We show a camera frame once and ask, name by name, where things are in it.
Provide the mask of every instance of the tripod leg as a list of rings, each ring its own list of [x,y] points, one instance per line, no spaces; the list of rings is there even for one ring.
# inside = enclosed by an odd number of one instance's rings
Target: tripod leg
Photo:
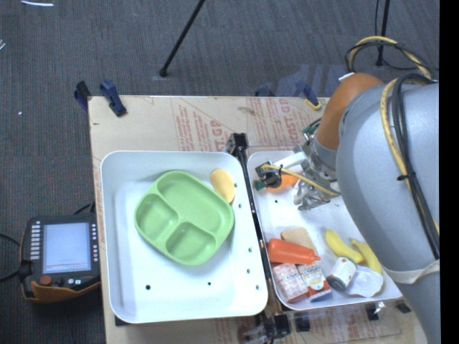
[[[385,37],[386,36],[386,26],[387,26],[387,17],[389,16],[389,5],[390,5],[390,0],[386,0],[386,4],[384,5],[384,16],[382,18],[382,28],[381,28],[381,36]],[[379,46],[378,47],[378,60],[376,61],[377,66],[382,66],[382,50],[384,46]]]
[[[201,10],[201,8],[204,5],[205,1],[206,0],[199,0],[199,3],[197,4],[196,8],[194,9],[193,14],[191,15],[190,19],[186,23],[186,26],[185,26],[183,32],[181,33],[181,35],[179,37],[179,40],[177,41],[177,43],[175,44],[174,48],[172,49],[171,54],[169,55],[168,59],[166,60],[166,63],[159,70],[160,76],[162,76],[162,77],[167,76],[167,68],[171,64],[171,61],[174,58],[175,54],[177,53],[177,50],[179,49],[179,47],[181,45],[181,42],[184,40],[184,38],[186,36],[186,33],[188,33],[189,29],[191,28],[191,25],[193,24],[194,20],[196,19],[197,15],[199,13],[199,10]]]

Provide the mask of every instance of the orange toy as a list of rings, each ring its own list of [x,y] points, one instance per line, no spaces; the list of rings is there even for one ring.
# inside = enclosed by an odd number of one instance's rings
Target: orange toy
[[[321,259],[316,256],[313,249],[279,238],[270,239],[268,243],[268,258],[271,262],[307,265]]]

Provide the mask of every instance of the green plate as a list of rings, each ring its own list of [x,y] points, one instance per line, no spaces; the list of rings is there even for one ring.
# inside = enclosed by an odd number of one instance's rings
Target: green plate
[[[163,173],[143,195],[134,215],[142,237],[183,265],[206,262],[235,223],[231,205],[186,171]]]

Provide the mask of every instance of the white plastic tub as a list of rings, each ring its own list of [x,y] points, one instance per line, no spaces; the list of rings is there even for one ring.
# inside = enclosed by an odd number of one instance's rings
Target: white plastic tub
[[[183,170],[211,185],[215,168],[235,183],[235,225],[204,264],[176,263],[136,230],[134,211],[164,172]],[[127,323],[256,315],[268,290],[239,161],[223,152],[116,151],[101,163],[108,289],[115,315]]]
[[[273,163],[280,161],[292,154],[293,151],[289,150],[269,150],[253,153],[247,161],[247,168],[252,184],[255,180],[258,180],[255,171],[256,167],[266,161],[272,161]],[[364,242],[364,239],[349,215],[341,197],[331,199],[329,203],[317,206],[311,210],[299,211],[298,206],[293,204],[295,193],[296,190],[291,187],[270,190],[264,188],[260,191],[255,190],[255,188],[253,189],[253,197],[263,239],[268,243],[273,237],[280,238],[280,233],[284,229],[299,226],[306,228],[317,248],[318,255],[321,257],[321,260],[317,263],[323,273],[327,275],[330,273],[337,259],[337,256],[331,251],[325,240],[325,231],[327,228],[335,230],[341,239],[348,244],[350,239],[356,239],[360,242]],[[400,293],[389,275],[384,271],[382,275],[384,278],[382,288],[372,297],[350,295],[347,292],[339,292],[332,288],[331,295],[325,296],[322,300],[311,302],[308,298],[302,298],[289,303],[282,296],[277,285],[274,284],[274,286],[279,300],[286,307],[297,311],[402,298],[402,293]]]

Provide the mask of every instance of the yellow cable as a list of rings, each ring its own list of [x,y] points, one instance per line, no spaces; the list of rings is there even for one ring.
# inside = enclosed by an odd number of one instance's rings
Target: yellow cable
[[[276,171],[279,171],[280,167],[279,166],[270,165],[270,164],[265,164],[265,165],[263,165],[261,167],[261,169],[275,169]],[[290,171],[290,170],[285,169],[285,168],[282,168],[282,172],[286,173],[288,175],[294,176],[296,178],[299,178],[300,180],[305,181],[306,183],[309,183],[310,185],[314,186],[315,188],[318,188],[319,190],[323,191],[324,193],[326,193],[328,195],[339,196],[339,193],[336,193],[335,191],[332,191],[332,190],[328,190],[327,188],[319,185],[318,183],[310,180],[309,178],[306,178],[306,177],[300,175],[299,173]]]
[[[389,91],[394,87],[396,81],[397,79],[393,79],[382,90],[381,100],[379,102],[379,111],[381,114],[382,128],[386,136],[387,143],[389,144],[389,149],[392,155],[394,156],[395,163],[397,164],[401,174],[406,175],[407,166],[404,163],[403,158],[399,153],[399,149],[395,143],[394,136],[392,135],[390,124],[389,124],[389,115],[388,115],[388,110],[387,110],[387,98],[389,97]],[[413,82],[417,82],[418,84],[425,85],[425,83],[418,82],[417,80],[413,80]],[[406,178],[404,181],[407,184],[408,190],[410,191],[410,193],[412,193],[408,179]],[[440,226],[438,225],[436,220],[434,220],[434,224],[435,224],[435,228],[437,229],[437,233],[440,234]]]
[[[383,42],[389,42],[389,43],[392,43],[392,44],[397,44],[398,43],[397,41],[394,41],[393,39],[390,39],[390,38],[387,38],[387,37],[384,37],[384,36],[369,36],[369,37],[363,38],[360,41],[358,41],[356,46],[359,46],[360,44],[363,44],[363,43],[367,43],[368,41],[383,41]],[[359,47],[356,47],[349,54],[349,62],[353,62],[354,61],[354,56],[356,55],[358,48]],[[432,79],[432,75],[431,75],[430,71],[426,70],[425,67],[423,67],[421,65],[421,61],[416,56],[414,56],[411,52],[405,51],[404,49],[401,49],[401,50],[415,63],[417,68],[421,71],[421,73],[426,78]]]

